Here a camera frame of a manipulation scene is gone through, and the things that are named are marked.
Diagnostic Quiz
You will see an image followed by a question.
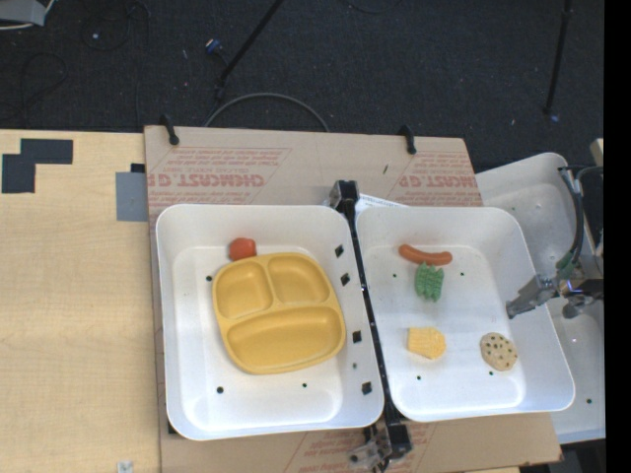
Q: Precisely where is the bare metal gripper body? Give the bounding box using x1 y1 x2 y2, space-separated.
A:
540 272 605 320

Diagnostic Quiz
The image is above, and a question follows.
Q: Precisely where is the beige chocolate chip biscuit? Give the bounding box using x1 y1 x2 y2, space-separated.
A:
479 331 520 372

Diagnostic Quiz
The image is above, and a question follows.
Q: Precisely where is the green toy vegetable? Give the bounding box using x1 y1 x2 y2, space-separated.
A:
413 261 447 304

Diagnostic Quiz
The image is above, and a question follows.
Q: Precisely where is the white plastic tray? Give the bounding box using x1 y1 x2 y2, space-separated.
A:
354 205 577 424
155 202 386 442

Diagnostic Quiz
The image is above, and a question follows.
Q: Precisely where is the yellow toy corn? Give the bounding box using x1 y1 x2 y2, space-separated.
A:
406 325 449 362

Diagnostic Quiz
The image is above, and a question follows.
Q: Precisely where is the orange toy sausage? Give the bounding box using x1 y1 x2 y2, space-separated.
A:
397 242 455 267

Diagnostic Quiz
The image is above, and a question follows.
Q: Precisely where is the thin black rod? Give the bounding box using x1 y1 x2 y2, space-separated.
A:
340 198 401 429

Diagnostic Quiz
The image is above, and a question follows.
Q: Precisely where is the white printed paper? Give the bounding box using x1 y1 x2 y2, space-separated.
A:
354 192 411 210

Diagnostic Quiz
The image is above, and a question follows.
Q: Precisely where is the yellow divided plate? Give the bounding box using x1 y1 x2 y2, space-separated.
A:
211 251 348 376

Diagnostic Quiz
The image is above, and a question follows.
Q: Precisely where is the brown cardboard board red print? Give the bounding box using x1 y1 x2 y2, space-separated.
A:
143 124 565 473

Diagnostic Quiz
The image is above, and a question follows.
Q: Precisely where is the orange red toy food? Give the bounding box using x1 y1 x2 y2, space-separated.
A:
228 236 258 262

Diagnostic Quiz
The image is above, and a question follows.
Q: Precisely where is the black block with wires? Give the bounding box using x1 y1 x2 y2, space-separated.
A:
329 179 360 212
384 422 412 458

